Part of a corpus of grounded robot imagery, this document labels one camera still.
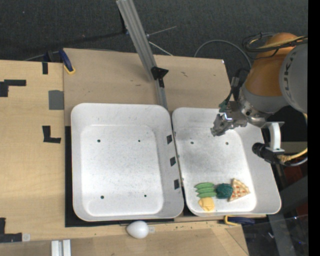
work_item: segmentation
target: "blue clamp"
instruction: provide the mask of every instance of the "blue clamp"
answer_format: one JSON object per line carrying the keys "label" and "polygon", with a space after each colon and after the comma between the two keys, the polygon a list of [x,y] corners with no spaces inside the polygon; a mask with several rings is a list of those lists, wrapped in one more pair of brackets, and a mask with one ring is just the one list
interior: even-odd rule
{"label": "blue clamp", "polygon": [[65,69],[65,71],[69,74],[69,75],[73,75],[76,70],[75,68],[72,66],[70,59],[68,58],[68,55],[66,54],[66,52],[64,50],[59,50],[59,55],[63,61],[63,67]]}

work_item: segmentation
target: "yellow cable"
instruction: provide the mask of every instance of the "yellow cable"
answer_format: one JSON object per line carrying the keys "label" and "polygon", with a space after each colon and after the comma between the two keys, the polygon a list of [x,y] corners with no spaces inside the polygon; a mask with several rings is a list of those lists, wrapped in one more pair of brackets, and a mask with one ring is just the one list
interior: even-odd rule
{"label": "yellow cable", "polygon": [[[306,113],[303,113],[303,115],[304,115],[305,120],[308,121],[308,115]],[[303,151],[301,151],[300,153],[297,153],[297,154],[293,154],[293,155],[281,154],[281,155],[278,155],[277,157],[278,157],[278,159],[280,159],[281,162],[284,163],[284,162],[290,161],[292,159],[298,158],[298,157],[304,155],[307,152],[308,152],[308,147],[305,150],[303,150]]]}

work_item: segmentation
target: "toy pizza slice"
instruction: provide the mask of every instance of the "toy pizza slice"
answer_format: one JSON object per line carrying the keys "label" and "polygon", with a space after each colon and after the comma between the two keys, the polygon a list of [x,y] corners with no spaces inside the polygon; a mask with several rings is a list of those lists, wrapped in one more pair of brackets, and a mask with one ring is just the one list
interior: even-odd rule
{"label": "toy pizza slice", "polygon": [[233,179],[231,186],[233,188],[233,192],[232,195],[229,198],[229,201],[233,201],[239,198],[243,198],[244,196],[250,194],[250,190],[249,188],[242,183],[240,180],[238,179]]}

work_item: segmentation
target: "metal stand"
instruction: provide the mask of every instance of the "metal stand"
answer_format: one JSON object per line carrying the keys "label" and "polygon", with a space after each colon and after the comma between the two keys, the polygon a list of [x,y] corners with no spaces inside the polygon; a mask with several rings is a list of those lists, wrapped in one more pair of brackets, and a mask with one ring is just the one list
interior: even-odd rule
{"label": "metal stand", "polygon": [[147,35],[141,24],[134,2],[133,0],[117,0],[116,3],[124,20],[125,26],[129,32],[129,35],[133,41],[136,52],[139,54],[144,69],[146,70],[149,80],[155,80],[158,104],[168,109],[165,86],[163,82],[164,73],[161,72],[160,75],[156,76],[152,72],[152,70],[154,69],[165,69],[157,67],[155,58],[147,39]]}

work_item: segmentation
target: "table top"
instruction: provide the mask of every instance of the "table top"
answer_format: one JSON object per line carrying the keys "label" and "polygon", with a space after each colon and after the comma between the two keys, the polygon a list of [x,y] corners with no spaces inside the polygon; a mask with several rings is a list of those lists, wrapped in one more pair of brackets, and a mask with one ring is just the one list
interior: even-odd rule
{"label": "table top", "polygon": [[[0,60],[0,82],[26,80],[26,86],[9,86],[8,97],[0,97],[0,217],[6,218],[5,233],[30,234],[32,241],[126,236],[121,225],[65,227],[65,126],[72,108],[82,102],[157,104],[154,81],[148,81],[136,53],[65,52],[76,69],[73,75],[62,63]],[[222,60],[163,55],[155,60],[169,70],[164,84],[170,113],[180,107],[218,108],[229,94]],[[64,109],[49,107],[52,91],[64,92]],[[50,136],[61,138],[60,143],[44,142],[43,126],[50,126]],[[221,218],[177,217],[154,226],[159,233],[210,229],[231,253],[239,244],[227,232],[229,226],[216,219]]]}

